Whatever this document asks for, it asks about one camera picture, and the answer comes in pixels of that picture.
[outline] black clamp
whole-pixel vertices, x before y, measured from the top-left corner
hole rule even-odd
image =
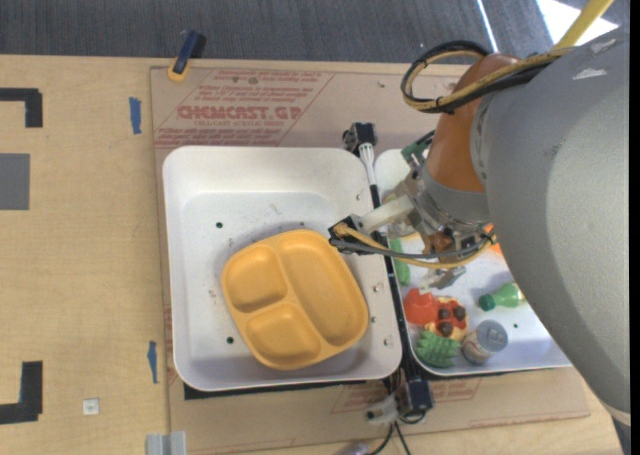
[[[204,47],[207,44],[207,38],[199,34],[195,30],[190,30],[185,38],[182,48],[178,56],[169,66],[169,78],[174,82],[182,82],[187,76],[189,70],[189,59],[199,59],[204,53]]]
[[[370,254],[372,254],[371,251],[368,250],[360,250],[358,249],[356,246],[362,246],[362,242],[360,242],[358,239],[354,238],[353,236],[349,236],[349,235],[339,235],[336,233],[336,227],[339,224],[346,224],[347,227],[350,227],[351,229],[353,229],[354,231],[358,231],[358,216],[357,215],[350,215],[348,217],[345,217],[344,219],[342,219],[339,222],[336,222],[333,226],[331,226],[329,228],[329,234],[331,235],[329,238],[329,243],[331,243],[331,245],[334,245],[339,252],[342,252],[344,254],[357,254],[358,256],[368,256]],[[387,240],[386,238],[380,234],[379,231],[374,231],[373,233],[370,234],[371,238],[379,243],[380,245],[384,245],[385,247],[387,246]],[[348,244],[352,244],[349,247],[344,247],[341,246],[339,243],[334,243],[334,242],[346,242]]]
[[[356,156],[360,156],[360,146],[365,143],[375,146],[378,143],[376,126],[373,123],[353,123],[342,134],[344,148]]]

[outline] yellow divided plate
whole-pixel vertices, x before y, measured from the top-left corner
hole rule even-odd
[[[288,231],[237,252],[222,271],[222,291],[254,356],[277,370],[336,355],[368,325],[353,274],[315,231]]]

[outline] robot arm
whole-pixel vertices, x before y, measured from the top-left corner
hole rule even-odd
[[[441,115],[426,160],[414,155],[396,199],[342,235],[413,229],[425,253],[462,265],[495,234],[532,308],[630,437],[629,30],[532,69],[463,49],[479,60],[444,100],[411,94],[407,77],[428,54],[405,76],[410,106],[452,115]]]

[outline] blue tape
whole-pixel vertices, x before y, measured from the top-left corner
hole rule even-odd
[[[149,350],[147,351],[147,359],[149,359],[149,366],[151,367],[151,376],[153,377],[153,383],[158,383],[158,354],[156,353],[156,342],[149,341]]]
[[[131,127],[133,128],[134,135],[142,133],[142,130],[140,129],[140,125],[142,124],[140,103],[141,101],[139,99],[129,97],[129,115],[131,117]]]

